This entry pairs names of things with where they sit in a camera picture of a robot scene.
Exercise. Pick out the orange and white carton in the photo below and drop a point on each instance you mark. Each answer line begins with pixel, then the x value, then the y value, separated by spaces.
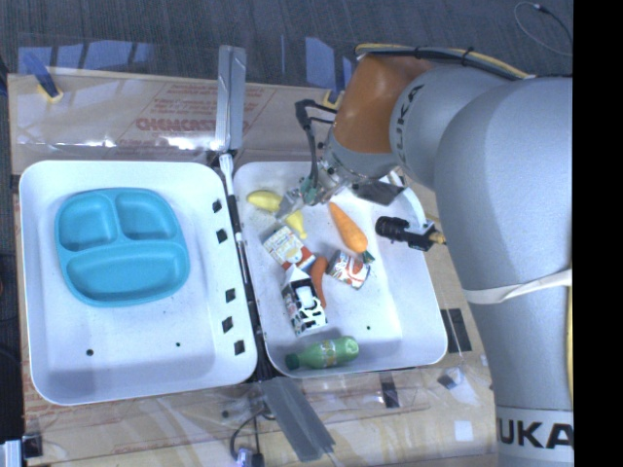
pixel 284 248

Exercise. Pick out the white plastic tray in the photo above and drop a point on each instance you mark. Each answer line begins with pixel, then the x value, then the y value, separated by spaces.
pixel 146 348
pixel 389 309

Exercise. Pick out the green plastic bottle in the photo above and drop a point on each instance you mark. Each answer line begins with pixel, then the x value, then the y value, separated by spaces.
pixel 328 353

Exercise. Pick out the orange sausage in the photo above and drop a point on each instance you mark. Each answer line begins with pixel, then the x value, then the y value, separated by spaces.
pixel 318 275

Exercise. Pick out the orange carrot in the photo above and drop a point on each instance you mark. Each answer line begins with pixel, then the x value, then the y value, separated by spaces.
pixel 348 229

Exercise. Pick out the brown cardboard board red print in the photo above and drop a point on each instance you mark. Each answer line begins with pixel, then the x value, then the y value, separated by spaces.
pixel 146 115

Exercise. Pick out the black cylinder on white bracket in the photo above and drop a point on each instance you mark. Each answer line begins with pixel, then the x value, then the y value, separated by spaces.
pixel 400 228

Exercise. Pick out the red and white can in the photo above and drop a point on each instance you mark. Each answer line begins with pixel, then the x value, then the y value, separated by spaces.
pixel 349 269

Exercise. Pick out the blue divided plate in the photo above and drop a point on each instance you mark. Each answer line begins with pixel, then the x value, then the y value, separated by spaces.
pixel 121 270

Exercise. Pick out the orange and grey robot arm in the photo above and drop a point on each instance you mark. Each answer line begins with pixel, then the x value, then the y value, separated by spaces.
pixel 491 173

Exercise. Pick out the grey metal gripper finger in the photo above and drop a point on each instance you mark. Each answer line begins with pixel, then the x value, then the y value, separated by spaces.
pixel 300 197
pixel 284 208

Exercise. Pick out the yellow banana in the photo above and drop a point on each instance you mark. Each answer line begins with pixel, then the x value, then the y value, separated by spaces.
pixel 263 199

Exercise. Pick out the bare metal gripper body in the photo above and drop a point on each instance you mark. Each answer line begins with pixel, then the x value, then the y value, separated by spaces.
pixel 327 182

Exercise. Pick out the black and white carton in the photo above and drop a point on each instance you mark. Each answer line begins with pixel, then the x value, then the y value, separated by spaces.
pixel 304 304

